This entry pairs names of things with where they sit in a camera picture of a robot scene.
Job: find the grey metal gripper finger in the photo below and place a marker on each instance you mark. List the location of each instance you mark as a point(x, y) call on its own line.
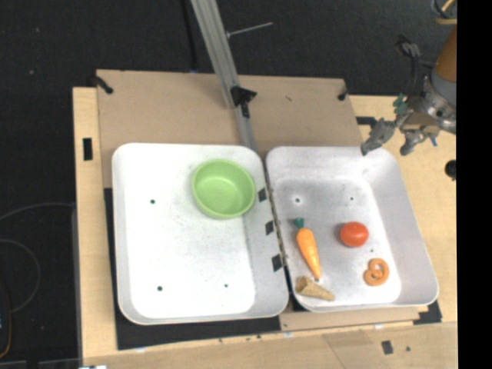
point(378, 132)
point(411, 141)

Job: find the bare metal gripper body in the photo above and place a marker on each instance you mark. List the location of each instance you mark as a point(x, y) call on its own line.
point(426, 119)

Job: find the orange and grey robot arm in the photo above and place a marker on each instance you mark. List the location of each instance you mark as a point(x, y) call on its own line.
point(449, 60)

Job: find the white plastic tray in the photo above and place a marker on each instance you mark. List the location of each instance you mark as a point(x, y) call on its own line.
point(184, 252)
point(334, 190)

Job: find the red toy tomato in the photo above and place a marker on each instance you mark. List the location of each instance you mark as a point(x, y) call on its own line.
point(353, 234)

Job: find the orange toy carrot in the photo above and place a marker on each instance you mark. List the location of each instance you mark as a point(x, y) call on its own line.
point(307, 246)

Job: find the orange toy pretzel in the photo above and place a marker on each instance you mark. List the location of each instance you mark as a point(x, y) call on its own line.
point(372, 277)

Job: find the thin black and white rod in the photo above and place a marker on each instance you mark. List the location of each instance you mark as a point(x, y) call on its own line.
point(279, 237)

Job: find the green bowl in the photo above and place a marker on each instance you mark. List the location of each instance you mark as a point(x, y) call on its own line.
point(223, 188)

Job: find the tan toy waffle cone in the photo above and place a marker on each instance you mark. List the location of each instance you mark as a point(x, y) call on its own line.
point(313, 288)

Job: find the brown cardboard board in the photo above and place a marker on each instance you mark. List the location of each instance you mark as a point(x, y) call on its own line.
point(173, 110)

